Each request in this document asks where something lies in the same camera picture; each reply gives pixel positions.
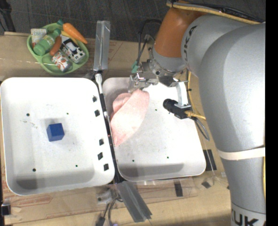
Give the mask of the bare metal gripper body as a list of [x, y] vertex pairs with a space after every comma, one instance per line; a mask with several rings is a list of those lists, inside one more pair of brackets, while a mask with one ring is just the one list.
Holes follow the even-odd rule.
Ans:
[[136, 71], [139, 82], [147, 81], [152, 83], [152, 85], [161, 83], [167, 87], [175, 87], [184, 73], [185, 68], [179, 72], [171, 72], [165, 70], [158, 62], [153, 60], [140, 62]]

